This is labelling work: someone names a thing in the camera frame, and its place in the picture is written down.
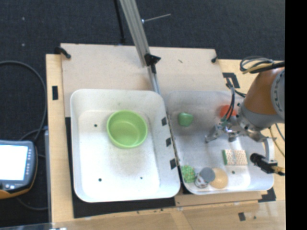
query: black bracket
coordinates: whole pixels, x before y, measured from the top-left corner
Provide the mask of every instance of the black bracket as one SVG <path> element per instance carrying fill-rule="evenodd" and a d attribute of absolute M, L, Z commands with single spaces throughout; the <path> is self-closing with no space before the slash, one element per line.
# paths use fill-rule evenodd
<path fill-rule="evenodd" d="M 273 161 L 273 162 L 267 162 L 264 160 L 265 157 L 257 154 L 257 153 L 253 153 L 250 156 L 250 160 L 257 165 L 258 167 L 261 168 L 262 171 L 266 172 L 267 174 L 271 174 L 271 173 L 275 173 L 273 166 L 277 166 L 277 162 Z M 278 172 L 279 175 L 285 175 L 285 173 L 283 172 Z"/>
<path fill-rule="evenodd" d="M 52 100 L 58 100 L 59 99 L 59 92 L 57 86 L 52 86 Z"/>
<path fill-rule="evenodd" d="M 155 68 L 156 63 L 161 59 L 158 56 L 153 56 L 151 54 L 146 54 L 144 56 L 147 66 L 150 66 L 152 69 L 152 73 L 156 74 L 157 70 Z"/>
<path fill-rule="evenodd" d="M 172 144 L 172 139 L 171 139 L 171 137 L 170 138 L 167 138 L 166 139 L 166 146 L 168 147 L 169 145 L 171 145 Z"/>
<path fill-rule="evenodd" d="M 57 54 L 57 55 L 60 55 L 62 53 L 63 55 L 66 56 L 67 59 L 71 58 L 71 55 L 69 53 L 67 53 L 67 51 L 60 46 L 55 47 L 54 53 Z"/>
<path fill-rule="evenodd" d="M 167 125 L 166 117 L 164 117 L 161 121 L 162 121 L 162 126 Z"/>
<path fill-rule="evenodd" d="M 240 88 L 239 81 L 238 81 L 238 79 L 236 78 L 236 75 L 233 72 L 223 72 L 223 77 L 224 78 L 231 78 L 234 87 L 236 89 Z"/>
<path fill-rule="evenodd" d="M 216 56 L 216 57 L 214 57 L 213 59 L 211 59 L 211 62 L 212 62 L 212 63 L 215 63 L 215 62 L 216 62 L 216 60 L 217 60 L 217 56 Z"/>

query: white sink basin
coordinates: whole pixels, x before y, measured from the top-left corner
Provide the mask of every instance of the white sink basin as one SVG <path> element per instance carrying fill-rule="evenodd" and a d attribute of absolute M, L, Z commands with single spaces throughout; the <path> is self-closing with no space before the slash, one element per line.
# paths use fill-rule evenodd
<path fill-rule="evenodd" d="M 144 143 L 132 149 L 114 146 L 106 122 L 115 111 L 140 114 L 148 126 Z M 168 198 L 180 179 L 165 104 L 152 91 L 77 90 L 71 96 L 74 190 L 85 202 Z"/>
<path fill-rule="evenodd" d="M 218 139 L 205 144 L 205 136 L 210 129 L 219 124 L 218 110 L 222 105 L 230 104 L 229 92 L 172 92 L 166 102 L 168 115 L 175 139 L 175 147 L 180 167 L 188 165 L 199 173 L 202 168 L 219 168 L 226 172 L 228 185 L 217 189 L 209 185 L 198 188 L 193 182 L 183 182 L 193 194 L 216 194 L 242 191 L 262 191 L 273 186 L 273 175 L 266 174 L 259 167 L 254 166 L 249 157 L 252 153 L 265 155 L 262 143 L 257 143 L 249 137 L 239 137 L 228 142 L 228 136 L 223 134 Z M 236 95 L 236 104 L 242 97 Z M 185 112 L 194 116 L 190 126 L 180 126 L 177 117 Z M 223 150 L 244 150 L 247 165 L 225 165 Z"/>

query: wooden board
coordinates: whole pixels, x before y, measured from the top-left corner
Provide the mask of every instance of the wooden board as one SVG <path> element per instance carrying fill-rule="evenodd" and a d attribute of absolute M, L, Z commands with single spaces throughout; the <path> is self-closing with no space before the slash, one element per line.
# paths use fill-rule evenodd
<path fill-rule="evenodd" d="M 285 202 L 247 202 L 127 212 L 56 222 L 54 228 L 108 230 L 284 230 Z"/>
<path fill-rule="evenodd" d="M 61 65 L 62 57 L 60 55 L 46 55 L 47 62 L 47 93 L 48 93 L 48 124 L 49 124 L 49 143 L 50 143 L 50 169 L 51 169 L 51 208 L 52 208 L 52 222 L 80 222 L 84 219 L 74 219 L 73 211 L 72 211 L 72 201 L 71 201 L 71 184 L 70 184 L 70 174 L 69 174 L 69 164 L 68 164 L 68 154 L 67 154 L 67 140 L 66 140 L 66 129 L 65 129 L 65 111 L 64 111 L 64 93 L 63 93 L 63 79 L 62 79 L 62 65 Z M 222 67 L 222 72 L 230 71 L 234 72 L 235 65 L 238 61 L 231 60 L 219 60 L 219 64 Z M 58 99 L 53 100 L 52 98 L 52 87 L 57 86 L 58 88 Z M 278 182 L 274 186 L 277 200 L 281 200 L 284 202 L 285 199 L 285 189 L 284 189 L 284 181 Z M 257 192 L 253 195 L 245 195 L 241 197 L 240 195 L 235 196 L 233 202 L 243 200 L 249 202 L 252 200 L 254 203 L 255 199 L 257 200 L 260 197 L 261 192 Z M 181 193 L 178 194 L 177 199 L 179 204 L 177 206 L 182 209 L 182 207 L 187 208 L 189 205 L 192 205 L 193 209 L 202 209 L 204 206 L 236 206 L 237 204 L 241 204 L 238 202 L 235 203 L 227 203 L 223 204 L 222 202 L 231 201 L 229 198 L 227 200 L 217 201 L 216 199 L 206 198 L 203 201 L 195 201 L 195 199 L 191 199 L 193 196 L 183 195 Z M 283 204 L 276 203 L 276 207 L 283 208 Z M 177 211 L 177 208 L 169 209 L 171 212 Z M 154 222 L 156 219 L 157 212 L 165 212 L 167 209 L 163 211 L 159 210 L 148 210 L 143 211 L 143 214 L 149 214 L 149 219 Z M 89 222 L 84 220 L 84 224 L 88 223 L 87 226 L 92 226 L 93 229 L 99 229 L 99 225 L 102 223 L 106 223 L 109 218 L 124 218 L 128 221 L 131 221 L 131 224 L 136 224 L 138 221 L 143 221 L 141 218 L 138 218 L 139 212 L 126 212 L 126 213 L 116 213 L 111 215 L 97 216 L 91 219 L 95 219 L 93 222 Z M 178 227 L 178 224 L 181 226 L 178 229 L 192 229 L 189 223 L 188 217 L 182 217 L 182 214 L 178 213 L 169 213 L 171 218 L 166 217 L 165 223 L 167 228 L 172 229 L 175 226 Z"/>
<path fill-rule="evenodd" d="M 65 116 L 70 97 L 78 89 L 153 90 L 147 67 L 142 67 L 134 46 L 61 44 Z M 226 90 L 221 69 L 212 63 L 214 49 L 151 47 L 161 57 L 156 64 L 161 96 L 171 91 Z"/>

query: black mat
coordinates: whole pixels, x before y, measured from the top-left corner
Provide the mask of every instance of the black mat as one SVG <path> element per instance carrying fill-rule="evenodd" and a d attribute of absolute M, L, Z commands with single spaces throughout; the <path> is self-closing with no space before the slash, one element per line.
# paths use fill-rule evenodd
<path fill-rule="evenodd" d="M 67 144 L 70 162 L 71 173 L 71 191 L 73 213 L 75 218 L 102 215 L 108 213 L 157 209 L 175 206 L 175 198 L 149 199 L 149 200 L 133 200 L 133 201 L 118 201 L 118 202 L 103 202 L 103 203 L 87 203 L 82 201 L 73 189 L 73 171 L 72 171 L 72 156 L 71 156 L 71 119 L 65 118 L 67 130 Z"/>

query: aluminum rod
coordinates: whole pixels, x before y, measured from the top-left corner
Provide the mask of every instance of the aluminum rod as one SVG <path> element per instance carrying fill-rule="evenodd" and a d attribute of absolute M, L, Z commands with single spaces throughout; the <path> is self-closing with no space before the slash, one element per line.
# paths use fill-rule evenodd
<path fill-rule="evenodd" d="M 123 25 L 122 25 L 120 13 L 119 13 L 118 2 L 117 0 L 113 0 L 113 3 L 115 7 L 118 25 L 119 25 L 119 31 L 120 31 L 120 37 L 121 37 L 120 42 L 123 44 L 125 42 L 125 35 L 124 35 L 124 29 L 123 29 Z"/>
<path fill-rule="evenodd" d="M 119 0 L 119 1 L 123 8 L 125 18 L 127 20 L 128 27 L 134 45 L 136 46 L 141 64 L 143 67 L 147 67 L 145 55 L 150 54 L 150 50 L 136 1 L 135 0 Z M 151 71 L 150 67 L 148 68 L 148 72 L 153 86 L 153 90 L 158 94 L 161 94 L 156 74 Z"/>
<path fill-rule="evenodd" d="M 153 18 L 150 18 L 150 19 L 146 19 L 146 20 L 142 19 L 142 23 L 144 24 L 145 22 L 158 20 L 158 19 L 161 19 L 161 18 L 164 18 L 164 17 L 167 17 L 167 16 L 171 16 L 171 14 L 168 13 L 168 14 L 160 15 L 160 16 L 153 17 Z"/>

